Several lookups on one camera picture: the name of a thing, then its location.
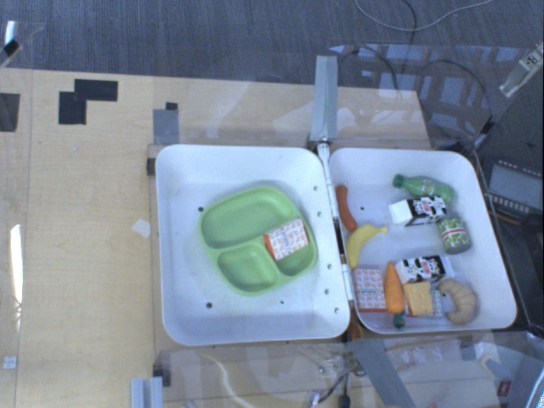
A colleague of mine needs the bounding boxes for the green divided plate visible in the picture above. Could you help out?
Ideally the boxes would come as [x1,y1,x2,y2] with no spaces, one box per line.
[196,184,320,298]

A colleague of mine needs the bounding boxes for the orange and white carton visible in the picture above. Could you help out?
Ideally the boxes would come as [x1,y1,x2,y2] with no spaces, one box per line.
[353,267,388,314]
[262,218,310,263]

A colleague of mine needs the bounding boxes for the red sausage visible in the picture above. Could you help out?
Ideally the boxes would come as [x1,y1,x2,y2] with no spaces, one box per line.
[334,184,359,233]

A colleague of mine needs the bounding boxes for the yellow banana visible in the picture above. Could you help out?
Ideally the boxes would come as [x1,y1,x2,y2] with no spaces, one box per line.
[344,223,389,270]

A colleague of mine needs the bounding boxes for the white plastic tray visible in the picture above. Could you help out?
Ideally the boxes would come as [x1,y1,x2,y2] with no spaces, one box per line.
[329,147,519,336]
[155,144,352,347]

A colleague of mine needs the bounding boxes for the cow print milk carton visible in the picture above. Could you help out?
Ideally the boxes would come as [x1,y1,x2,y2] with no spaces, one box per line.
[394,254,456,286]
[388,195,449,228]

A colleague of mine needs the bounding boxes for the green bottle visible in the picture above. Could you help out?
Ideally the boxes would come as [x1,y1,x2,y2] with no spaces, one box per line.
[391,173,456,206]

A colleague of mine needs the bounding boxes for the orange carrot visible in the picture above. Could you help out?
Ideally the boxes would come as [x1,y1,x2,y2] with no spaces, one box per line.
[382,261,406,329]

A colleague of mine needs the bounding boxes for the yellow cheese wedge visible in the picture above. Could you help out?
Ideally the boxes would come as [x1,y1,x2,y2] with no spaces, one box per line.
[401,280,435,318]

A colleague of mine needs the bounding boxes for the green and white can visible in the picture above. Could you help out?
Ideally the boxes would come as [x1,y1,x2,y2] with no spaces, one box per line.
[437,216,473,255]

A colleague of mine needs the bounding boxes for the beige croissant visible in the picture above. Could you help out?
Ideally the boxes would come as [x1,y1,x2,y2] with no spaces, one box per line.
[437,278,479,326]

